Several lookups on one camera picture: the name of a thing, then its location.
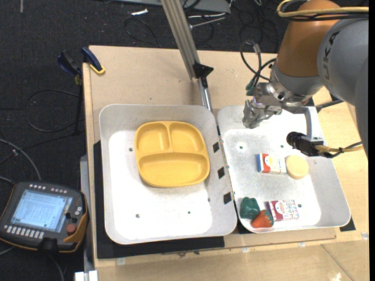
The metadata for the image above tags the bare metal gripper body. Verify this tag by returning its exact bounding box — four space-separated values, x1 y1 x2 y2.
252 82 306 116

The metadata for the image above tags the white blue orange carton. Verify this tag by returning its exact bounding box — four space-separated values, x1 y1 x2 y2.
256 153 287 175

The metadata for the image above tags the cream round biscuit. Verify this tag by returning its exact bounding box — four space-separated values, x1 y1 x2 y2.
285 155 310 180

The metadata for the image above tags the green toy pepper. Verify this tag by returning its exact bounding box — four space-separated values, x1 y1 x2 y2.
240 197 261 220

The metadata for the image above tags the pink and white carton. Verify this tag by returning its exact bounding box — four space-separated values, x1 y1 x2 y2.
265 199 300 222

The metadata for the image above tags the yellow divided plate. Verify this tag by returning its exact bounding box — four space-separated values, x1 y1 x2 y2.
134 121 211 189

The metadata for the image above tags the white plastic tray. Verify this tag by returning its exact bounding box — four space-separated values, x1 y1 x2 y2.
216 105 352 234
98 103 238 245

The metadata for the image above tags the red toy strawberry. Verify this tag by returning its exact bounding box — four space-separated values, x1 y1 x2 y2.
251 209 275 229

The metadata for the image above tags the pale wood board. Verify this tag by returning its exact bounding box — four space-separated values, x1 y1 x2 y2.
81 44 369 268

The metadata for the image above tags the black cylinder on white bracket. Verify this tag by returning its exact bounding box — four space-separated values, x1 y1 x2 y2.
286 105 325 157

